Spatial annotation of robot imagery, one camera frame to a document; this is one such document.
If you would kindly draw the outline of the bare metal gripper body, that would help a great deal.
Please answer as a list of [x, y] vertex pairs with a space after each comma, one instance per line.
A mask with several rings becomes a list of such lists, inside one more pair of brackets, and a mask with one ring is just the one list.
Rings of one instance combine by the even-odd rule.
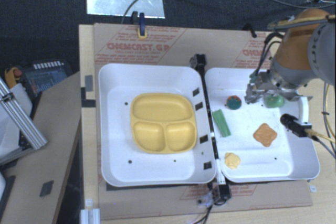
[[267, 70], [260, 72], [252, 86], [252, 91], [258, 94], [292, 94], [298, 85], [286, 81], [278, 72]]

